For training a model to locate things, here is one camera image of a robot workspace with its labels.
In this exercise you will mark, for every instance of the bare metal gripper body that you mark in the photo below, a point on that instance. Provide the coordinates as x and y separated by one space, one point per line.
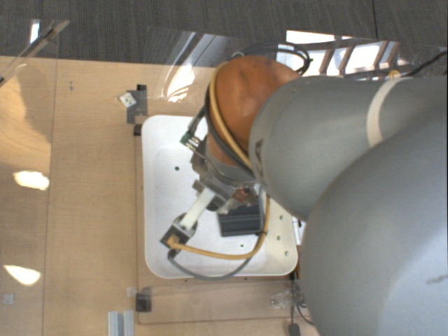
239 220

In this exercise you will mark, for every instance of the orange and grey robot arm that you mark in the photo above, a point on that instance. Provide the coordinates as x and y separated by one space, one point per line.
343 159

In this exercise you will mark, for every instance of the white plastic tray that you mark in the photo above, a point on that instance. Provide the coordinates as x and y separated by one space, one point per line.
164 201

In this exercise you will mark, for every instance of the black cylinder on white bracket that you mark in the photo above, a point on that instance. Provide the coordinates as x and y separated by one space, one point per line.
196 210

